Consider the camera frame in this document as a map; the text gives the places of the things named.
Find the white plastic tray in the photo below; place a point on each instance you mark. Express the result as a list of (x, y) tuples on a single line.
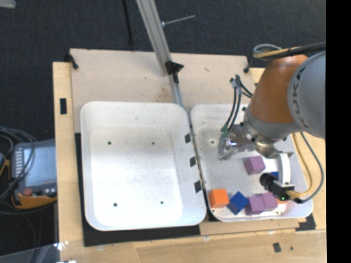
[(137, 168), (233, 174)]

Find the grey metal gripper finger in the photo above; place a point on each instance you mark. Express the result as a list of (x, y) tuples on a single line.
[(222, 149), (231, 153)]

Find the orange cube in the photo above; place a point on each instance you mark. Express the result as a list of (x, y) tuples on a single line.
[(218, 198)]

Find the pale wood board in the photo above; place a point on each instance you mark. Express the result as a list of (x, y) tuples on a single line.
[(123, 78)]

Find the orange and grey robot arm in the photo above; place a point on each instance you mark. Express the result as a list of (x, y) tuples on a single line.
[(277, 92)]

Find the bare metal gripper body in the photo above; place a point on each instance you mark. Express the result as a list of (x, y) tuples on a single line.
[(242, 140)]

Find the purple cube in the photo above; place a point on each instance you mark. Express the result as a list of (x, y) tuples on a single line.
[(270, 200), (256, 205), (254, 165)]

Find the blue cube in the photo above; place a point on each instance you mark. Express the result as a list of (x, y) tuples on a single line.
[(274, 174), (238, 201)]

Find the black cylinder on white bracket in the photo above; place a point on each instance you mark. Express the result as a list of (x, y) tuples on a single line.
[(277, 186)]

